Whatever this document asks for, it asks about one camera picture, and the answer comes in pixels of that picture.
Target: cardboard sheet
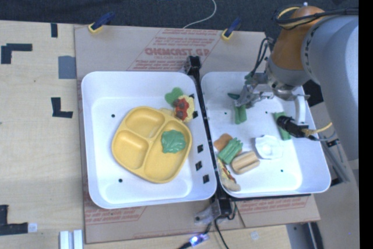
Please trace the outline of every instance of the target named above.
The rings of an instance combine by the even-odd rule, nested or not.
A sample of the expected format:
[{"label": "cardboard sheet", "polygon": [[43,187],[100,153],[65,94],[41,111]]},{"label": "cardboard sheet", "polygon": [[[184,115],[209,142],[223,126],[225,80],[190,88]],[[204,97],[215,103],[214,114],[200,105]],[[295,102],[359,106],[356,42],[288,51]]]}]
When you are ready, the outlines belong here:
[{"label": "cardboard sheet", "polygon": [[[91,34],[75,26],[76,75],[84,187],[86,243],[141,239],[204,231],[194,214],[210,204],[195,201],[138,208],[102,209],[87,189],[85,138],[80,84],[94,71],[180,71],[187,56],[198,55],[201,77],[212,71],[247,71],[255,65],[262,32],[235,32],[229,41],[218,30],[104,26]],[[237,202],[239,216],[223,221],[222,230],[319,220],[313,195]]]}]

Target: blue clamp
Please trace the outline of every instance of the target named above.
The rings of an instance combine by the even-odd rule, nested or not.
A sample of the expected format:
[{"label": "blue clamp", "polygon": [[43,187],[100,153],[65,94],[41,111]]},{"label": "blue clamp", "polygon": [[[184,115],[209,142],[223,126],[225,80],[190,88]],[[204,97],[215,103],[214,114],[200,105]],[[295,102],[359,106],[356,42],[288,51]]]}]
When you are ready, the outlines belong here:
[{"label": "blue clamp", "polygon": [[228,41],[233,34],[233,30],[238,30],[241,27],[241,18],[237,17],[235,21],[229,26],[229,28],[225,29],[225,31],[222,32],[221,37],[223,40]]},{"label": "blue clamp", "polygon": [[89,31],[91,33],[99,32],[103,28],[103,25],[109,24],[113,20],[114,17],[115,17],[114,12],[106,13],[101,18],[99,18],[96,22],[88,26]]}]

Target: white tray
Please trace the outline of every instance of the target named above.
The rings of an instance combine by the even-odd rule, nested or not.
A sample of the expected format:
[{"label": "white tray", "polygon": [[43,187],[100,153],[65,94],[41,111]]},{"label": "white tray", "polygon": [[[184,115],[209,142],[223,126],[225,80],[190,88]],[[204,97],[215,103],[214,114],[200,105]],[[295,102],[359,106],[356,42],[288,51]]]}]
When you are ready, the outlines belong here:
[{"label": "white tray", "polygon": [[[330,186],[330,172],[320,142],[306,138],[281,139],[273,113],[284,111],[295,118],[295,103],[278,97],[262,100],[247,109],[247,120],[234,122],[233,99],[227,93],[240,94],[247,72],[211,72],[202,78],[203,98],[212,142],[223,133],[243,142],[243,151],[255,150],[255,138],[275,136],[283,145],[280,159],[260,159],[260,165],[244,174],[234,174],[241,191],[225,191],[232,197],[252,198],[324,192]],[[304,94],[302,88],[297,91]],[[306,104],[305,122],[315,128]]]},{"label": "white tray", "polygon": [[[186,124],[192,134],[192,147],[175,179],[151,183],[115,161],[111,141],[131,109],[172,108],[164,96],[174,87],[195,97],[198,117]],[[178,72],[92,72],[83,78],[82,99],[88,187],[95,204],[106,209],[128,208],[204,200],[215,193],[216,176],[198,95],[189,76]]]}]

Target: wooden surface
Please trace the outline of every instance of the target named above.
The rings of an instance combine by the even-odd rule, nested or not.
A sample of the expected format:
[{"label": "wooden surface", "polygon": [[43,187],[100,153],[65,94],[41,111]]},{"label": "wooden surface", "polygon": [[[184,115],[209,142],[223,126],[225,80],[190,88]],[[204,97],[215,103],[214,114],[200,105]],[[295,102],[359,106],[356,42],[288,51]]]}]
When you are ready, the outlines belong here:
[{"label": "wooden surface", "polygon": [[[59,24],[53,38],[49,23],[1,21],[0,45],[7,43],[33,50],[0,64],[0,205],[9,205],[8,223],[36,223],[37,232],[0,236],[0,248],[58,248],[60,231],[84,230],[76,80],[58,77],[58,57],[75,56],[73,25]],[[52,116],[52,97],[72,118]],[[222,233],[230,248],[291,248],[285,226]],[[209,236],[198,248],[224,248],[216,232]],[[178,248],[190,237],[84,248]]]}]

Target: yellow plate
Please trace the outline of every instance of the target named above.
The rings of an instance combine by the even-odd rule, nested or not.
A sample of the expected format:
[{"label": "yellow plate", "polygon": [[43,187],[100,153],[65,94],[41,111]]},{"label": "yellow plate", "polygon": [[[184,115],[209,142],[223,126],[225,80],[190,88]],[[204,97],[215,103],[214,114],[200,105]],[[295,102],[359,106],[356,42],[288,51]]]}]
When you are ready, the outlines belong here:
[{"label": "yellow plate", "polygon": [[[185,147],[164,153],[162,133],[183,134]],[[153,183],[171,181],[181,170],[192,145],[189,128],[175,117],[148,106],[132,109],[119,125],[111,144],[114,159],[124,168]]]}]

